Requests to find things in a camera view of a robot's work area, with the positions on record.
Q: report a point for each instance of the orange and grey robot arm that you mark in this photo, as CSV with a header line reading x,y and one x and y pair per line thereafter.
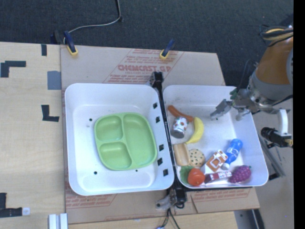
x,y
274,65

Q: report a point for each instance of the green lettuce leaf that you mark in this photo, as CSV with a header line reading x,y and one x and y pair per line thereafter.
x,y
184,172

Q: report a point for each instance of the white can with red print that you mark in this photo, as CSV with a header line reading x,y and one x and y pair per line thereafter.
x,y
179,127

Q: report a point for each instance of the orange and white carton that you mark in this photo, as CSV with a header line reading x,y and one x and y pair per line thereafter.
x,y
215,161

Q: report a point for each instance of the blue and white bottle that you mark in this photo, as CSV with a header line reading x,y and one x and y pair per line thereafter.
x,y
233,150

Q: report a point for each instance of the orange sausage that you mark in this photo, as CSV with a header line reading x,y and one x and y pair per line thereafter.
x,y
174,111

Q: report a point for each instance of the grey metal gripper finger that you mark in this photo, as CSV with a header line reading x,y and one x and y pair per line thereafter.
x,y
241,114
221,109

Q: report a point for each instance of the yellow banana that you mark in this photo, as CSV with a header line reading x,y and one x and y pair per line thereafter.
x,y
198,130

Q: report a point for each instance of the tan bread bun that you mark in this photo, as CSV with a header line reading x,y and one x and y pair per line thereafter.
x,y
181,154

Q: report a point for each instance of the purple grapes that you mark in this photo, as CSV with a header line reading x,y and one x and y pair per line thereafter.
x,y
240,174

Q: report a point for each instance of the thin black and white rod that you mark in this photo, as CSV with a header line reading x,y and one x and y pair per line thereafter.
x,y
164,118

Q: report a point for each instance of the green divided plate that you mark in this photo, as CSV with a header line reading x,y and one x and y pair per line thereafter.
x,y
137,139

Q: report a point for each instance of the black cylinder on white bracket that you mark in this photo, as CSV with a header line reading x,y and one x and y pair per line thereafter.
x,y
276,135

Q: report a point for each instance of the dark red and white packet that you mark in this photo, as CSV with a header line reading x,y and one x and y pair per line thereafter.
x,y
218,176

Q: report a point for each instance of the brown cardboard board, red print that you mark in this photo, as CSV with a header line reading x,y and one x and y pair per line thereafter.
x,y
100,65

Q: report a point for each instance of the beige biscuit with dark chips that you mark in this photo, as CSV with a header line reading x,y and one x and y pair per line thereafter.
x,y
196,158

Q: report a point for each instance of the red-orange tomato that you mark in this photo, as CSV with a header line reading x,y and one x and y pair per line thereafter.
x,y
196,177

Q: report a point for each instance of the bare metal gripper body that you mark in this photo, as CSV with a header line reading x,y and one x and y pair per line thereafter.
x,y
252,100

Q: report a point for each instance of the white plastic tray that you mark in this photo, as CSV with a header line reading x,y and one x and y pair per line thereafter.
x,y
81,137
214,130

